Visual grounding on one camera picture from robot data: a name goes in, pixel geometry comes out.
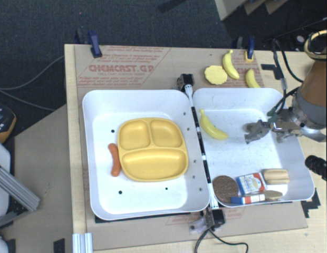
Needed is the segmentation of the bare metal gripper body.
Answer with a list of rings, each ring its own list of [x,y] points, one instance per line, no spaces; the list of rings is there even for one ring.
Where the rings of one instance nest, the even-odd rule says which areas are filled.
[[[326,142],[322,129],[326,128],[325,108],[320,106],[292,106],[283,109],[278,118],[271,123],[271,130],[277,133],[278,142],[295,135],[305,136],[316,142]]]

